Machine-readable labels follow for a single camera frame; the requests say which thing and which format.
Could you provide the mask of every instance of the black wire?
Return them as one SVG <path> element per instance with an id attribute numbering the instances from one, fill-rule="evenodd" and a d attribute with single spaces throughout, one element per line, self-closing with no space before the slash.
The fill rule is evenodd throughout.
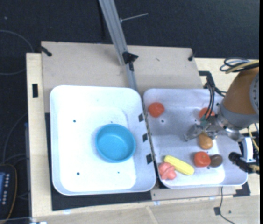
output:
<path id="1" fill-rule="evenodd" d="M 210 87 L 210 93 L 211 93 L 211 97 L 212 97 L 212 101 L 211 101 L 211 109 L 210 109 L 210 112 L 209 112 L 209 115 L 207 116 L 206 120 L 209 120 L 210 116 L 211 116 L 211 113 L 213 111 L 213 106 L 214 106 L 214 90 L 213 90 L 213 87 Z"/>
<path id="2" fill-rule="evenodd" d="M 221 95 L 222 97 L 225 97 L 225 95 L 223 93 L 227 93 L 226 91 L 221 91 L 220 89 L 218 89 L 217 87 L 214 88 L 214 91 L 216 93 L 218 93 L 219 95 Z"/>
<path id="3" fill-rule="evenodd" d="M 15 33 L 15 32 L 12 32 L 12 31 L 1 30 L 1 29 L 0 29 L 0 32 L 1 32 L 1 33 L 8 33 L 8 34 L 11 34 L 11 35 L 15 35 L 15 36 L 23 39 L 23 40 L 27 43 L 27 45 L 29 46 L 29 48 L 31 49 L 31 52 L 34 53 L 34 49 L 33 49 L 32 45 L 31 45 L 31 43 L 30 43 L 26 38 L 24 38 L 22 35 L 20 35 L 20 34 L 18 34 L 18 33 Z M 26 70 L 26 69 L 24 68 L 24 69 L 22 69 L 22 70 L 19 70 L 19 71 L 16 71 L 16 72 L 11 72 L 11 73 L 3 73 L 3 72 L 0 72 L 0 76 L 13 76 L 13 75 L 20 74 L 20 73 L 24 72 L 25 70 Z"/>
<path id="4" fill-rule="evenodd" d="M 17 161 L 13 164 L 13 166 L 16 166 L 19 162 L 21 162 L 21 161 L 23 161 L 23 160 L 29 160 L 29 158 L 28 158 L 28 157 L 23 157 L 23 158 L 17 160 Z"/>
<path id="5" fill-rule="evenodd" d="M 27 192 L 25 192 L 25 193 L 19 194 L 19 195 L 16 196 L 16 198 L 19 198 L 19 199 L 28 201 L 28 200 L 29 200 L 28 197 L 24 197 L 24 196 L 26 196 L 26 195 L 28 195 L 28 194 L 30 194 L 30 191 L 27 191 Z"/>
<path id="6" fill-rule="evenodd" d="M 227 218 L 225 218 L 225 217 L 221 214 L 220 208 L 221 208 L 221 205 L 222 205 L 222 203 L 223 203 L 223 187 L 221 187 L 221 189 L 220 189 L 220 195 L 221 195 L 221 196 L 220 196 L 220 207 L 219 207 L 220 216 L 221 216 L 223 219 L 225 219 L 227 222 L 236 224 L 236 223 L 228 220 Z"/>
<path id="7" fill-rule="evenodd" d="M 15 154 L 15 155 L 7 158 L 7 159 L 5 160 L 5 163 L 6 163 L 7 161 L 13 159 L 13 158 L 17 158 L 17 157 L 20 157 L 20 156 L 26 156 L 26 154 Z"/>
<path id="8" fill-rule="evenodd" d="M 242 64 L 245 64 L 245 63 L 249 63 L 250 61 L 248 59 L 244 59 L 244 58 L 241 58 L 241 57 L 230 57 L 230 58 L 226 58 L 224 60 L 224 64 L 220 67 L 220 71 L 223 71 L 223 72 L 227 72 L 229 71 L 230 69 L 234 68 L 234 67 L 237 67 L 239 65 L 242 65 Z M 233 72 L 240 72 L 240 71 L 243 71 L 243 70 L 249 70 L 249 69 L 252 69 L 252 68 L 256 68 L 259 66 L 259 63 L 255 63 L 255 64 L 252 64 L 252 65 L 249 65 L 249 66 L 246 66 L 246 67 L 242 67 L 242 68 L 239 68 L 238 70 L 234 70 Z"/>
<path id="9" fill-rule="evenodd" d="M 25 113 L 24 115 L 22 115 L 17 121 L 16 123 L 13 125 L 13 127 L 11 128 L 7 138 L 6 138 L 6 141 L 5 141 L 5 145 L 4 145 L 4 151 L 3 151 L 3 158 L 2 158 L 2 164 L 5 164 L 5 161 L 6 161 L 6 151 L 7 151 L 7 145 L 8 145 L 8 142 L 9 142 L 9 139 L 10 139 L 10 136 L 13 132 L 13 130 L 16 128 L 16 126 L 19 124 L 19 122 L 27 115 L 27 113 Z"/>
<path id="10" fill-rule="evenodd" d="M 208 105 L 208 108 L 205 112 L 205 119 L 208 120 L 209 117 L 211 116 L 211 112 L 213 110 L 213 105 L 214 105 L 214 91 L 213 91 L 213 88 L 210 86 L 210 84 L 206 83 L 206 86 L 210 92 L 210 101 L 209 101 L 209 105 Z"/>

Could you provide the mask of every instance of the white tray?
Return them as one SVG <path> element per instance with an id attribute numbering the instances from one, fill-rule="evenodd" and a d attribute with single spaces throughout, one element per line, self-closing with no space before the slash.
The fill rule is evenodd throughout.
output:
<path id="1" fill-rule="evenodd" d="M 128 128 L 136 140 L 132 158 L 104 161 L 95 134 L 106 124 Z M 140 95 L 130 88 L 70 86 L 50 93 L 52 181 L 64 195 L 142 192 L 156 183 Z"/>
<path id="2" fill-rule="evenodd" d="M 150 89 L 144 93 L 143 100 L 157 166 L 166 155 L 175 156 L 194 166 L 195 152 L 204 151 L 199 147 L 198 138 L 185 141 L 184 134 L 190 127 L 199 124 L 199 111 L 208 107 L 210 94 L 207 89 Z M 222 96 L 215 95 L 215 104 L 220 103 Z M 165 111 L 158 118 L 151 117 L 148 107 L 153 102 L 164 105 Z M 177 172 L 174 180 L 162 180 L 170 189 L 194 187 L 212 187 L 242 185 L 248 174 L 232 164 L 228 159 L 231 152 L 241 153 L 238 143 L 227 136 L 218 136 L 209 154 L 223 156 L 223 164 L 217 168 L 196 168 L 193 175 L 187 176 Z"/>

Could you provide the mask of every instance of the toy food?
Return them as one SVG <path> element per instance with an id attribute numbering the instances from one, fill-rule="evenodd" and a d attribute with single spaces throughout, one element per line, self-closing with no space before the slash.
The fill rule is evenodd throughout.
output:
<path id="1" fill-rule="evenodd" d="M 154 102 L 149 105 L 148 111 L 152 117 L 157 118 L 164 112 L 164 106 L 162 103 Z"/>
<path id="2" fill-rule="evenodd" d="M 213 168 L 216 168 L 223 163 L 223 157 L 219 154 L 211 155 L 210 160 L 211 160 L 210 166 Z"/>
<path id="3" fill-rule="evenodd" d="M 165 156 L 164 161 L 173 165 L 175 167 L 176 171 L 178 171 L 182 174 L 185 174 L 185 175 L 192 175 L 195 171 L 193 166 L 191 166 L 188 163 L 186 163 L 186 162 L 184 162 L 178 158 L 175 158 L 171 155 Z"/>
<path id="4" fill-rule="evenodd" d="M 173 180 L 177 175 L 175 173 L 175 167 L 168 162 L 162 162 L 158 166 L 159 174 L 161 179 Z"/>
<path id="5" fill-rule="evenodd" d="M 210 149 L 213 147 L 212 139 L 207 135 L 207 133 L 202 132 L 199 134 L 199 146 L 202 149 Z"/>
<path id="6" fill-rule="evenodd" d="M 205 118 L 207 118 L 207 117 L 209 116 L 210 110 L 209 110 L 209 111 L 207 112 L 207 114 L 206 114 L 207 109 L 208 109 L 208 108 L 205 107 L 205 108 L 203 108 L 203 109 L 200 110 L 200 112 L 199 112 L 199 118 L 202 118 L 203 115 L 205 115 Z M 214 115 L 215 115 L 215 113 L 212 111 L 211 114 L 210 114 L 210 116 L 214 116 Z"/>
<path id="7" fill-rule="evenodd" d="M 211 159 L 208 155 L 208 153 L 200 151 L 200 152 L 196 152 L 195 156 L 193 158 L 193 162 L 195 164 L 196 167 L 207 167 L 210 165 L 211 163 Z"/>

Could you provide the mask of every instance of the yellow corn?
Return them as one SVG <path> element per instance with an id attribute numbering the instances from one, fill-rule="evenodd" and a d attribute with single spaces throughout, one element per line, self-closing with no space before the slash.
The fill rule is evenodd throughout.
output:
<path id="1" fill-rule="evenodd" d="M 185 175 L 192 175 L 195 171 L 193 166 L 171 155 L 165 156 L 164 162 L 168 162 L 169 164 L 173 165 L 176 171 Z"/>

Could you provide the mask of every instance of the toy tomato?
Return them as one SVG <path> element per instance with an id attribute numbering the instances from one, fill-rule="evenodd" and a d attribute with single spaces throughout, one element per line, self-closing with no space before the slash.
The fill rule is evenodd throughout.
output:
<path id="1" fill-rule="evenodd" d="M 162 103 L 154 102 L 149 105 L 148 111 L 152 117 L 157 118 L 164 112 L 164 106 Z"/>
<path id="2" fill-rule="evenodd" d="M 197 152 L 193 158 L 196 167 L 207 167 L 211 163 L 208 153 L 200 151 Z"/>
<path id="3" fill-rule="evenodd" d="M 202 118 L 203 115 L 206 114 L 206 111 L 207 111 L 207 108 L 206 108 L 206 107 L 203 108 L 203 109 L 201 109 L 200 112 L 199 112 L 199 117 Z M 207 112 L 207 115 L 205 116 L 205 118 L 207 118 L 207 117 L 209 116 L 209 113 L 210 113 L 210 110 Z M 215 113 L 212 111 L 211 114 L 210 114 L 210 116 L 214 116 L 214 115 L 215 115 Z"/>

